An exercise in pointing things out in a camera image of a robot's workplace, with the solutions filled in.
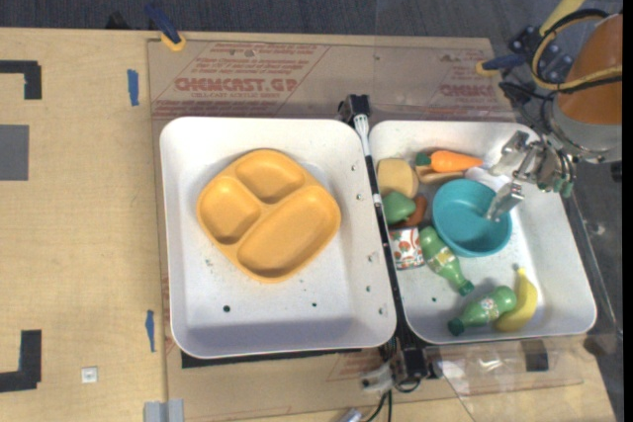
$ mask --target bottle label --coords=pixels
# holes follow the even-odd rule
[[[446,264],[450,264],[455,260],[455,254],[448,246],[442,248],[434,257],[428,259],[428,267],[435,273],[442,270]]]
[[[488,322],[498,319],[498,306],[492,297],[484,297],[482,300],[479,301],[479,306],[482,307],[482,310],[486,314],[486,319]]]

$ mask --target bottle cap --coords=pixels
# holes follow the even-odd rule
[[[415,165],[430,165],[431,158],[426,153],[418,153],[415,156]]]
[[[459,295],[468,295],[475,289],[475,286],[468,280],[459,288]]]
[[[453,336],[459,336],[462,332],[464,332],[464,322],[462,322],[459,318],[453,318],[450,322],[448,322],[448,330],[451,331]]]

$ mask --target white tray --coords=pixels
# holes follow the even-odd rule
[[[388,157],[412,161],[422,149],[445,148],[476,155],[484,159],[485,167],[490,167],[518,129],[530,133],[530,140],[537,138],[532,130],[519,124],[382,122],[370,132],[370,146],[376,163]],[[427,218],[435,190],[420,185],[419,191],[428,198]],[[573,335],[593,327],[595,301],[560,196],[541,193],[527,184],[523,185],[523,193],[524,202],[510,213],[512,235],[507,246],[489,257],[460,257],[464,275],[475,285],[469,296],[458,295],[426,266],[398,272],[409,327],[421,339],[455,344]],[[539,292],[532,320],[514,333],[499,333],[485,326],[452,336],[447,322],[459,315],[467,301],[496,285],[514,288],[514,265],[526,268]]]
[[[207,183],[247,151],[272,148],[334,196],[341,226],[285,282],[239,271],[196,219]],[[160,136],[171,327],[198,358],[370,348],[386,343],[396,313],[360,139],[330,120],[181,118]]]

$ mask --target black corner marker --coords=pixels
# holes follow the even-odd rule
[[[42,67],[35,60],[0,60],[0,74],[23,74],[25,101],[42,98]]]
[[[38,388],[42,381],[42,332],[22,331],[17,371],[0,373],[0,392]]]

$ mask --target gray square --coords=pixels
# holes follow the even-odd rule
[[[0,181],[29,180],[29,126],[0,126]]]

